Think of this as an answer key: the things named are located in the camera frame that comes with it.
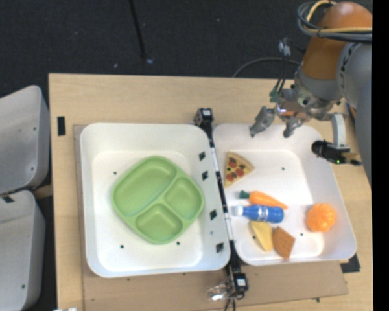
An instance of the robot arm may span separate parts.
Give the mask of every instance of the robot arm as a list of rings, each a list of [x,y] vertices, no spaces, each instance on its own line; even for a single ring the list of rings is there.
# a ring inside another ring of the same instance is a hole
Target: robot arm
[[[313,25],[311,18],[322,6],[327,6],[327,10],[320,22]],[[358,163],[358,156],[345,145],[343,116],[330,113],[345,98],[357,110],[356,137],[371,184],[372,23],[371,12],[356,3],[321,0],[302,4],[298,9],[298,26],[311,39],[294,85],[291,89],[274,87],[270,96],[276,106],[261,109],[250,127],[251,136],[269,127],[275,116],[286,124],[285,137],[310,119],[331,121],[334,141],[314,144],[313,152],[334,163]],[[285,40],[279,48],[289,58]]]

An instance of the white tray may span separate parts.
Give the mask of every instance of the white tray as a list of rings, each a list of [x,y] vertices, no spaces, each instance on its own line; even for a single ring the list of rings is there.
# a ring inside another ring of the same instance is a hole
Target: white tray
[[[111,188],[121,174],[153,155],[176,163],[192,177],[205,197],[200,216],[177,240],[164,245],[151,244],[138,236],[117,216],[110,200]],[[80,134],[80,161],[86,259],[97,275],[124,277],[209,271],[226,265],[230,247],[215,165],[209,140],[199,127],[91,124]]]
[[[284,138],[284,128],[274,124],[254,138],[246,124],[221,124],[213,132],[222,176],[228,151],[255,166],[252,173],[225,190],[228,206],[250,205],[248,200],[239,199],[241,190],[265,192],[289,207],[284,220],[272,225],[279,225],[296,239],[290,258],[285,260],[274,250],[263,251],[247,218],[231,216],[238,255],[256,266],[352,257],[356,239],[331,164],[311,152],[312,143],[322,140],[320,134],[304,125]],[[305,225],[306,212],[315,203],[330,203],[336,210],[336,224],[327,233],[313,233]]]

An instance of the gray container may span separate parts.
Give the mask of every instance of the gray container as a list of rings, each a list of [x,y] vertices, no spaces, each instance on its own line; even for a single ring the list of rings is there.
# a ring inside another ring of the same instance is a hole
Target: gray container
[[[33,193],[49,170],[49,110],[29,86],[0,99],[0,311],[39,298],[45,219]]]

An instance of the orange pumpkin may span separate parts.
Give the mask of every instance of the orange pumpkin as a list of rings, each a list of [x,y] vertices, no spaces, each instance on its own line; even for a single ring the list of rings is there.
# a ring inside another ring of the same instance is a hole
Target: orange pumpkin
[[[307,213],[307,227],[312,231],[326,232],[336,222],[336,211],[330,204],[317,203]]]

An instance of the toy food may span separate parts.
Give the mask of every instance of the toy food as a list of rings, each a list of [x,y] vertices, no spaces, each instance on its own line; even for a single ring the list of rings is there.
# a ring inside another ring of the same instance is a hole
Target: toy food
[[[335,222],[336,211],[327,203],[317,203],[307,213],[307,227],[312,231],[326,232]]]
[[[274,241],[274,249],[283,258],[290,258],[292,247],[294,246],[296,239],[280,226],[278,226],[274,231],[272,240]]]
[[[259,244],[265,251],[271,251],[274,248],[274,243],[272,241],[272,227],[268,222],[259,222],[251,221],[250,225],[252,227],[255,236],[258,239]]]
[[[242,190],[241,193],[239,194],[239,197],[244,199],[249,199],[250,203],[256,205],[266,205],[272,207],[278,206],[283,210],[288,209],[288,206],[286,206],[284,203],[281,203],[279,200],[276,200],[274,197],[271,197],[270,195],[260,191],[252,191],[251,193],[248,193]]]
[[[229,187],[254,169],[255,167],[243,156],[229,151],[226,156],[224,186]]]

